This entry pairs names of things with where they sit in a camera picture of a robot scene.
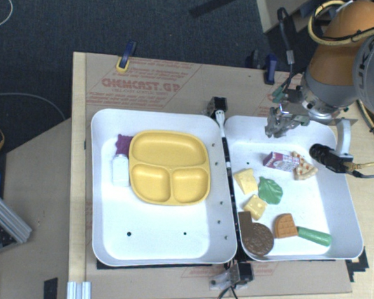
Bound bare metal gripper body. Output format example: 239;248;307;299
282;85;343;129

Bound purple and white carton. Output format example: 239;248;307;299
261;150;301;174

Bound pizza slice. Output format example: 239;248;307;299
289;150;320;183

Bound thin black and white rod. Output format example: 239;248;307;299
205;110;250;263

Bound large yellow cheese wedge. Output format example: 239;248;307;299
231;166;261;196

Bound green lettuce leaf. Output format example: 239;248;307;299
256;175;285;206

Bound white plastic tray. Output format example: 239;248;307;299
214;113;373;269
80;106;248;275

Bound small yellow cheese wedge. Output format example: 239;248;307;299
241;193;268;222

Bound orange waffle piece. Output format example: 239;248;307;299
273;212;301;241

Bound brown chocolate bar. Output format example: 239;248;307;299
235;210;254;244

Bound yellow divided plate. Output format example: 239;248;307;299
124;127;215;209

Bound brown cardboard board red print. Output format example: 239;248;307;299
68;52;370;299

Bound green cucumber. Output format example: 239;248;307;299
296;226;333;248

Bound round brown biscuit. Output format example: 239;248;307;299
241;221;277;258

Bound purple grapes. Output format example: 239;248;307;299
114;133;135;157

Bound white bottle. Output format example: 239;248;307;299
110;152;133;188

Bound black cylinder on white bracket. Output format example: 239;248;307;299
307;115;357;175

